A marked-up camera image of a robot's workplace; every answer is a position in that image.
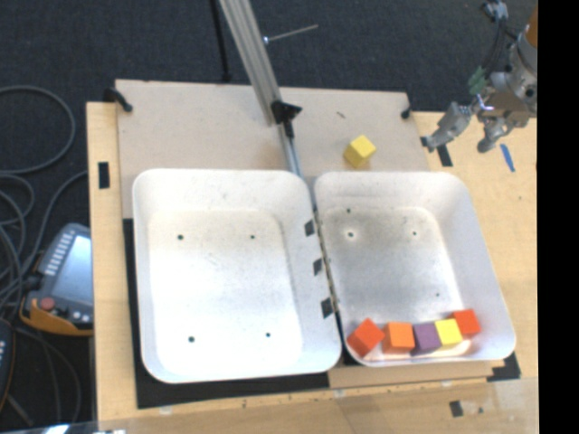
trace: bin containing colored blocks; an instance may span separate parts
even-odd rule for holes
[[[354,167],[364,159],[357,149]],[[515,332],[457,177],[358,168],[320,176],[314,193],[342,337],[354,360],[384,367],[512,354]]]

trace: orange cube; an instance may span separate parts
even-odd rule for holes
[[[390,322],[384,328],[382,351],[385,354],[405,354],[416,346],[411,323]]]
[[[346,341],[360,357],[365,357],[383,339],[382,330],[370,318],[367,318]]]
[[[471,308],[468,310],[459,310],[457,312],[452,312],[449,318],[454,318],[456,323],[459,325],[460,333],[466,337],[472,337],[477,333],[480,333],[480,323],[477,319],[474,310]]]

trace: blue tape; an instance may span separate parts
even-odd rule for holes
[[[510,151],[508,151],[507,145],[501,144],[500,149],[503,152],[505,161],[507,161],[508,168],[510,169],[511,172],[515,172],[515,165],[513,164],[513,158],[510,155]]]

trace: block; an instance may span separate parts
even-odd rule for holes
[[[451,349],[462,342],[459,324],[454,318],[446,318],[434,322],[438,336],[441,339],[441,349]]]
[[[413,332],[416,346],[410,352],[411,355],[430,354],[442,347],[438,330],[433,322],[414,325]]]
[[[413,326],[410,323],[390,322],[382,331],[382,352],[385,354],[407,354],[416,346]]]
[[[344,157],[357,169],[368,162],[370,156],[375,152],[374,144],[366,136],[361,135],[347,146]]]
[[[448,318],[454,318],[459,324],[460,333],[464,337],[473,337],[480,333],[480,323],[474,310],[469,308],[467,310],[458,310],[452,312]]]
[[[383,339],[382,330],[370,318],[367,318],[346,341],[360,357],[365,357]]]

